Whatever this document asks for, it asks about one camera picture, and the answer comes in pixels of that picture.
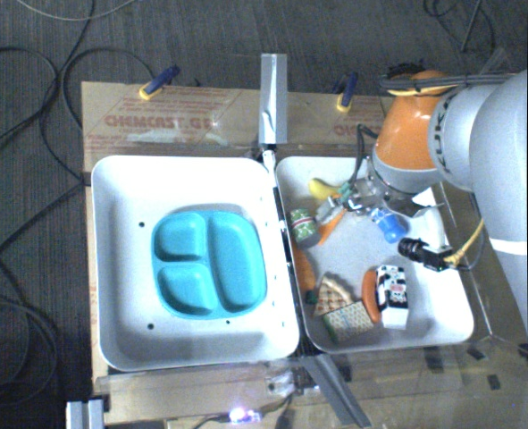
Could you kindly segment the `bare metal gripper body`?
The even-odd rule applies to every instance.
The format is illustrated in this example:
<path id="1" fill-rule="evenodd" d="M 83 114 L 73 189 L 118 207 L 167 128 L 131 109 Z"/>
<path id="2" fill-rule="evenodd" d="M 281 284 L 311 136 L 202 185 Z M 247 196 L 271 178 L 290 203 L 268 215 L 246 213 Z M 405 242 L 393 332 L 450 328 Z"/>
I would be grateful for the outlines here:
<path id="1" fill-rule="evenodd" d="M 397 192 L 377 174 L 367 174 L 357 179 L 353 188 L 353 211 L 358 215 L 367 215 L 374 209 L 390 206 L 397 199 Z"/>

